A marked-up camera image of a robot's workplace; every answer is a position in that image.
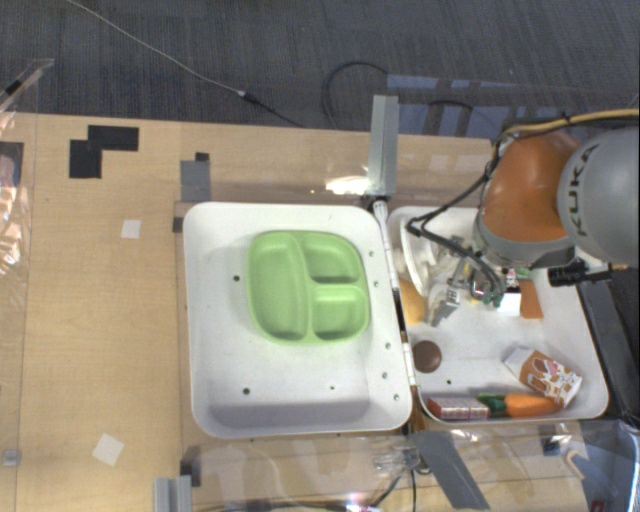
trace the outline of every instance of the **dark floor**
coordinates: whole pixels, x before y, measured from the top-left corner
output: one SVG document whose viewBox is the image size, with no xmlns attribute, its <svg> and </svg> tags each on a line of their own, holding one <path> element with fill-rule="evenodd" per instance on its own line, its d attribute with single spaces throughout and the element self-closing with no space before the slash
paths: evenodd
<svg viewBox="0 0 640 512">
<path fill-rule="evenodd" d="M 354 60 L 382 71 L 358 65 L 334 76 L 328 101 L 342 129 L 368 130 L 371 96 L 389 91 L 403 104 L 403 131 L 418 133 L 442 131 L 420 108 L 442 97 L 471 103 L 477 120 L 494 125 L 512 115 L 624 107 L 634 96 L 637 105 L 637 0 L 78 1 L 305 127 L 332 126 L 322 85 Z M 0 84 L 29 59 L 55 59 L 42 112 L 287 124 L 65 0 L 2 0 L 0 40 Z M 473 122 L 465 126 L 452 134 L 478 134 Z M 637 357 L 637 270 L 618 275 L 613 291 Z"/>
</svg>

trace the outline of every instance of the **green divided tray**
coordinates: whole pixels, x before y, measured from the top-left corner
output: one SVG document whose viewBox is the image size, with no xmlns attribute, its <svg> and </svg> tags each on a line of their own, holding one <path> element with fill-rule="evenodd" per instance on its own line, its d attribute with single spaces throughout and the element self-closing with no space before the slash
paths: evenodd
<svg viewBox="0 0 640 512">
<path fill-rule="evenodd" d="M 247 297 L 256 328 L 272 341 L 346 341 L 369 325 L 362 260 L 351 242 L 330 233 L 256 236 L 247 255 Z"/>
</svg>

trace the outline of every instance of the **chocolate milk carton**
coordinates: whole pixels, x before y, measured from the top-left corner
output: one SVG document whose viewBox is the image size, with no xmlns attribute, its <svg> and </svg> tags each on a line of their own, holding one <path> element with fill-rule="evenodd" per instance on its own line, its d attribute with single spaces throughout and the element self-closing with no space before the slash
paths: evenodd
<svg viewBox="0 0 640 512">
<path fill-rule="evenodd" d="M 517 348 L 504 362 L 534 391 L 566 407 L 578 392 L 582 377 L 537 350 Z"/>
</svg>

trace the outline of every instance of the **orange carrot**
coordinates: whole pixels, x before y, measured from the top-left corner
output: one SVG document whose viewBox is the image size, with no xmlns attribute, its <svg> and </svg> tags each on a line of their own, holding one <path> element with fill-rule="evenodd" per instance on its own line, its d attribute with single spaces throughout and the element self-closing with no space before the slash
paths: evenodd
<svg viewBox="0 0 640 512">
<path fill-rule="evenodd" d="M 538 416 L 559 409 L 559 406 L 548 398 L 526 393 L 509 393 L 504 397 L 504 403 L 507 404 L 507 416 L 512 418 Z"/>
</svg>

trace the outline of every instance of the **wooden table surface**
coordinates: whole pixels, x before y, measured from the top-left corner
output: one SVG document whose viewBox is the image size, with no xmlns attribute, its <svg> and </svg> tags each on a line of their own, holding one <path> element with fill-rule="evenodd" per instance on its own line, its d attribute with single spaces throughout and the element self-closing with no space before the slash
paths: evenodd
<svg viewBox="0 0 640 512">
<path fill-rule="evenodd" d="M 102 179 L 70 179 L 69 141 L 86 139 L 89 124 L 139 127 L 139 150 L 105 151 Z M 22 452 L 16 510 L 150 511 L 154 479 L 177 476 L 188 448 L 182 440 L 181 407 L 188 410 L 188 404 L 181 404 L 180 394 L 172 232 L 180 161 L 209 153 L 216 200 L 350 203 L 352 198 L 323 192 L 325 181 L 363 174 L 369 136 L 45 115 L 37 125 L 22 396 L 14 408 Z M 401 136 L 398 153 L 396 204 L 436 204 L 476 179 L 489 144 Z M 139 239 L 121 237 L 125 220 L 141 221 Z M 92 456 L 103 433 L 124 443 L 114 466 Z M 273 460 L 279 453 L 290 457 L 297 442 L 269 445 Z M 222 453 L 232 464 L 234 449 L 211 440 L 204 452 Z M 583 510 L 579 479 L 539 455 L 522 455 L 520 462 L 538 466 L 515 476 L 500 470 L 510 454 L 489 465 L 478 462 L 480 486 L 492 506 L 548 510 L 562 500 L 563 510 Z M 325 461 L 327 474 L 340 466 L 335 457 Z M 287 476 L 289 466 L 265 464 L 256 473 L 242 468 L 245 486 L 268 477 L 281 479 L 279 485 L 284 479 L 291 489 L 286 478 L 296 476 Z M 2 475 L 10 485 L 8 473 Z M 449 510 L 435 479 L 420 478 L 418 510 Z M 259 492 L 262 484 L 255 485 Z M 407 485 L 403 480 L 385 510 L 411 510 Z M 196 510 L 210 506 L 203 500 Z"/>
</svg>

